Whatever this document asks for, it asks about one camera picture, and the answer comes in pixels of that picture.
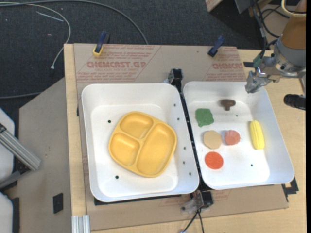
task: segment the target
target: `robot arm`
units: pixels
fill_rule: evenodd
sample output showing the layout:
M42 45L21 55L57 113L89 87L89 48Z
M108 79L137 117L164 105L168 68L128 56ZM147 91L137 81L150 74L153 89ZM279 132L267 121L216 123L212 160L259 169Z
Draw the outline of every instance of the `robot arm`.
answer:
M282 35L276 41L271 57L258 56L254 60L255 71L249 72L245 86L248 93L254 93L270 82L277 83L280 78L301 78L305 82L307 0L301 0L295 12L290 12L285 8L285 0L282 0L282 8L290 19ZM292 107L303 109L301 101L300 105L294 105L293 100L297 99L297 95L292 97L288 95L284 102Z

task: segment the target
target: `tan disc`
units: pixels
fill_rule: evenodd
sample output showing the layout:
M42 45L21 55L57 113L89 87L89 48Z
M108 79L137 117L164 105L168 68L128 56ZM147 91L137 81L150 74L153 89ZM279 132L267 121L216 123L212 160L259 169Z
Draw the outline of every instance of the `tan disc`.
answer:
M214 130L206 131L203 135L203 142L211 150L215 150L220 147L222 136Z

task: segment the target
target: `blue clamp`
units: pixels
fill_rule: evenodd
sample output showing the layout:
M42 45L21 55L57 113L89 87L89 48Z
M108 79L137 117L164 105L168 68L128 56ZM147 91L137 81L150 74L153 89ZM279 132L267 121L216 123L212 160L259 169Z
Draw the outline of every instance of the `blue clamp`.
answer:
M216 53L218 52L217 49L224 43L225 38L221 35L215 45L208 51L208 55L214 57L216 55Z
M96 47L93 49L93 55L96 57L99 57L102 54L103 49L104 49L103 44L109 43L109 40L110 40L110 34L103 31L101 33L101 36L99 37Z

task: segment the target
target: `dark floor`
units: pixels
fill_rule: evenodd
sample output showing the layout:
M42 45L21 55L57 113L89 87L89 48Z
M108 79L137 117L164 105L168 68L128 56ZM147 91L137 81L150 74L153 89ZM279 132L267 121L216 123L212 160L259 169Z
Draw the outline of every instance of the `dark floor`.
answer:
M1 0L31 2L42 0ZM211 46L223 35L226 46L261 49L258 27L247 11L239 14L234 0L222 1L211 13L205 0L89 0L114 7L129 16L149 44ZM110 43L145 44L138 30L106 7L81 2L41 5L61 13L71 25L70 43L96 43L101 31ZM63 55L50 66L68 36L60 16L43 8L0 8L0 97L41 92L64 76ZM33 97L0 99L0 108L13 117Z

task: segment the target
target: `yellow plate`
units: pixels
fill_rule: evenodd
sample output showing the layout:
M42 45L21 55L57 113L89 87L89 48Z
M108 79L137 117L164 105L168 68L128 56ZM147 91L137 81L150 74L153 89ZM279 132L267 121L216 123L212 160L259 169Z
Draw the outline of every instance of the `yellow plate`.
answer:
M109 153L122 167L144 177L159 176L177 143L165 122L142 112L130 112L118 122L109 140Z

